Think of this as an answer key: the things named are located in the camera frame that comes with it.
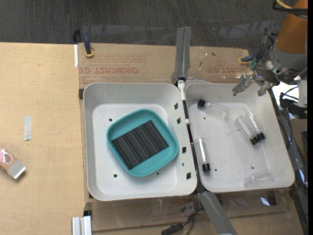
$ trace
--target clear plastic tube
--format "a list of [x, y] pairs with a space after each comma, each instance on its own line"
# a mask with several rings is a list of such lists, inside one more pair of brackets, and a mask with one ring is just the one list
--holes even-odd
[[260, 127], [260, 124], [257, 120], [257, 118], [255, 117], [255, 114], [253, 111], [248, 111], [245, 116], [247, 118], [250, 119], [251, 124], [253, 125], [254, 129], [255, 129], [255, 134], [257, 135], [259, 140], [263, 140], [265, 139], [265, 135], [263, 134], [263, 130]]
[[251, 124], [251, 121], [247, 116], [239, 116], [235, 119], [234, 122], [240, 132], [245, 136], [246, 139], [250, 140], [252, 144], [256, 144], [259, 141], [256, 136], [256, 129]]
[[269, 171], [259, 172], [251, 174], [248, 177], [244, 178], [245, 187], [265, 184], [268, 182], [273, 182], [274, 178]]
[[211, 168], [207, 154], [205, 138], [196, 139], [194, 144], [199, 167], [202, 168], [203, 171], [210, 171]]
[[198, 101], [199, 108], [203, 108], [208, 114], [216, 116], [221, 119], [227, 118], [229, 108], [218, 104], [218, 103], [210, 103], [206, 102], [202, 99]]

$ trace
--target wire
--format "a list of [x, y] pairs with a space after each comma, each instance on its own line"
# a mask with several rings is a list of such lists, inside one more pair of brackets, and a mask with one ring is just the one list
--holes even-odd
[[277, 119], [277, 120], [278, 120], [278, 123], [279, 123], [279, 125], [280, 125], [280, 127], [282, 128], [282, 130], [283, 130], [283, 132], [284, 132], [285, 139], [286, 139], [286, 142], [287, 142], [287, 143], [285, 143], [285, 146], [286, 146], [286, 148], [288, 149], [289, 146], [291, 145], [291, 142], [292, 142], [292, 139], [293, 139], [292, 126], [291, 126], [289, 117], [286, 115], [286, 111], [285, 111], [285, 110], [283, 110], [283, 112], [282, 112], [282, 111], [279, 111], [279, 113], [280, 113], [280, 116], [281, 116], [281, 117], [284, 117], [284, 118], [287, 120], [289, 129], [290, 129], [290, 135], [288, 135], [287, 129], [286, 129], [285, 125], [283, 124], [283, 122], [281, 122], [279, 119]]
[[262, 59], [264, 52], [265, 52], [267, 45], [268, 45], [268, 40], [271, 39], [271, 42], [272, 42], [272, 38], [270, 36], [271, 36], [271, 31], [268, 30], [267, 28], [265, 28], [261, 48], [260, 48], [260, 50], [256, 56], [256, 63], [258, 63]]
[[298, 100], [296, 97], [287, 95], [288, 92], [291, 92], [292, 90], [294, 90], [296, 88], [298, 88], [298, 86], [292, 87], [291, 89], [287, 90], [285, 93], [281, 93], [279, 96], [279, 99], [283, 99], [284, 96], [288, 96], [288, 97], [291, 97], [291, 98]]
[[284, 4], [284, 3], [281, 2], [280, 0], [276, 0], [276, 2], [277, 2], [281, 7], [285, 8], [285, 9], [293, 9], [292, 7], [290, 7], [290, 6], [286, 5], [286, 4]]
[[275, 0], [273, 2], [273, 4], [272, 4], [272, 9], [280, 10], [280, 11], [284, 11], [284, 12], [289, 12], [289, 13], [292, 13], [295, 16], [301, 17], [303, 19], [308, 19], [308, 9], [307, 8], [305, 8], [305, 9], [301, 9], [301, 8], [295, 9], [293, 7], [290, 7], [290, 6], [286, 5], [284, 3], [284, 0]]
[[188, 228], [188, 230], [186, 231], [185, 235], [189, 235], [189, 234], [190, 234], [192, 228], [194, 227], [194, 224], [195, 224], [195, 217], [192, 216], [192, 218], [191, 218], [191, 225], [189, 226], [189, 228]]
[[203, 210], [202, 207], [198, 208], [193, 214], [191, 214], [189, 217], [188, 217], [188, 220], [185, 224], [183, 224], [183, 226], [187, 225], [190, 223], [190, 221], [192, 221], [192, 219], [194, 219], [195, 215], [198, 213], [198, 211], [200, 210]]

